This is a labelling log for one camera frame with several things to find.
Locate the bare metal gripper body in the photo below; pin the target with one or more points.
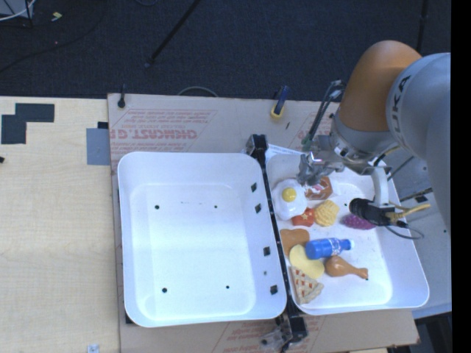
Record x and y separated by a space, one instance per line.
333 160

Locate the yellow oval toy food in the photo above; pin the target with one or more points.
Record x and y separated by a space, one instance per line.
305 265

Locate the black cylinder on white bracket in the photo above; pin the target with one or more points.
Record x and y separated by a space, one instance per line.
369 212

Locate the white plastic tray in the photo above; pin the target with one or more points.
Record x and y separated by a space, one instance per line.
191 241
368 289

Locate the brown chicken drumstick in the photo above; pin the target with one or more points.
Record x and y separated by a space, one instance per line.
340 267

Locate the blue bottle with white cap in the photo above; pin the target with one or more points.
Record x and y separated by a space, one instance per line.
324 248

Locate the yellow ridged toy food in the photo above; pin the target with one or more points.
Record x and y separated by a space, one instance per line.
326 213

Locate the brown cardboard board red print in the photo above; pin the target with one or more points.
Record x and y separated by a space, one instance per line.
176 131

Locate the tan and red pie slice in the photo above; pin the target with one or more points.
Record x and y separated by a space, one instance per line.
304 287

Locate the red cube with yellow star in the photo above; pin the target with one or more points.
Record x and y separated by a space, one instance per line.
304 218

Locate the white and yellow fried egg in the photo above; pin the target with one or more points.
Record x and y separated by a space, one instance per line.
289 199

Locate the brown toast slice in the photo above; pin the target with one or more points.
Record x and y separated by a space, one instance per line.
292 237

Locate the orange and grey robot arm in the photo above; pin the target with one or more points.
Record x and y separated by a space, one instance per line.
416 98

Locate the thin black rod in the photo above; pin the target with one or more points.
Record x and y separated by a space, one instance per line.
273 219

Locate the purple grapes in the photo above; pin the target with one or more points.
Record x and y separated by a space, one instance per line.
355 223

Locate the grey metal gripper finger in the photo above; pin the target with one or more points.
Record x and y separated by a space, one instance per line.
303 175
315 178

